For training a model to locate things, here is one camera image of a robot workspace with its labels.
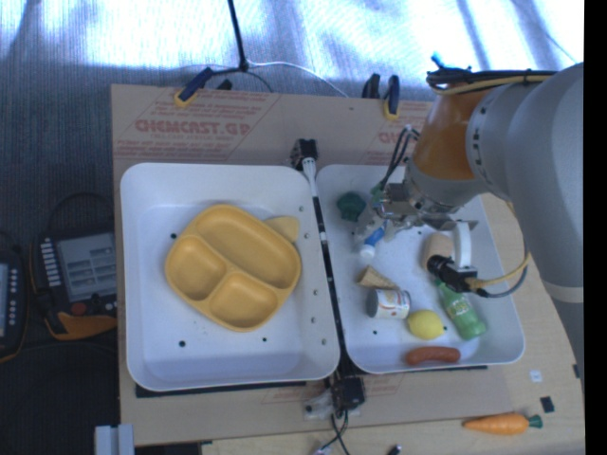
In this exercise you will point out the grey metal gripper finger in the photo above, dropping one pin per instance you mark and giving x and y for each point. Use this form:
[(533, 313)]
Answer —
[(394, 231), (366, 228)]

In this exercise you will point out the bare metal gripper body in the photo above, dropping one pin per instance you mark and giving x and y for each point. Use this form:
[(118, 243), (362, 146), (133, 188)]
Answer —
[(396, 204)]

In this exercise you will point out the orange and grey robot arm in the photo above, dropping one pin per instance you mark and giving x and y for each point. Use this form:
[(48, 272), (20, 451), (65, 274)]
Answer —
[(531, 150)]

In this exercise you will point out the white and blue tube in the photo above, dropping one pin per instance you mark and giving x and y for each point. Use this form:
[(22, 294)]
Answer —
[(369, 248)]

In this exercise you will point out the green broccoli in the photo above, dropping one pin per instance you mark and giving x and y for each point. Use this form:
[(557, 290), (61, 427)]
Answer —
[(351, 205)]

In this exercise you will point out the white plastic tray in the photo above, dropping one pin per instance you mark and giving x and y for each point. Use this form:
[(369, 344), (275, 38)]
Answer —
[(408, 268), (156, 349)]

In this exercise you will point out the beige bread roll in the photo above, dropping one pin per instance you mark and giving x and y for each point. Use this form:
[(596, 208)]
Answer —
[(434, 247)]

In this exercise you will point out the thin black and white rod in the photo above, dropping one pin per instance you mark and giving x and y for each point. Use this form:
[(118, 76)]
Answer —
[(324, 240)]

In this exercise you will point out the tan waffle cone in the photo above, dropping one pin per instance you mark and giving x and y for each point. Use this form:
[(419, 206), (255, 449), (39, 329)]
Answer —
[(372, 278)]

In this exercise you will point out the white can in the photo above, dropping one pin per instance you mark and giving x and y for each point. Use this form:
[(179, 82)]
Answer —
[(391, 303)]

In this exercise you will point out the yellow lemon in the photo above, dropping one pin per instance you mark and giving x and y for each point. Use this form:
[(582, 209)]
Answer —
[(425, 325)]

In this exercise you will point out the green plastic bottle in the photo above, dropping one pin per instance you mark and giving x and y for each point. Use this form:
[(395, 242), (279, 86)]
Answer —
[(462, 313)]

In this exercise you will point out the orange-brown sausage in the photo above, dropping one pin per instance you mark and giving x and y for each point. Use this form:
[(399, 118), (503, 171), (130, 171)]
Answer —
[(432, 356)]

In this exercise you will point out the yellow divided plate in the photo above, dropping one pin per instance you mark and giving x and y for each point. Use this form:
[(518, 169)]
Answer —
[(237, 263)]

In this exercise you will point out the brown cardboard board red print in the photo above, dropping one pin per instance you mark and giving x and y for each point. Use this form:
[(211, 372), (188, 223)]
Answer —
[(199, 126)]

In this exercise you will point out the orange carrot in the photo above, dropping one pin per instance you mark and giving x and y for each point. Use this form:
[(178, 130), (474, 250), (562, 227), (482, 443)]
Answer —
[(498, 424)]

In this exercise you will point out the black cylinder on white bracket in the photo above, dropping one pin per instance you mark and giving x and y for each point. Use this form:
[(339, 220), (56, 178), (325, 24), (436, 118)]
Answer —
[(450, 273)]

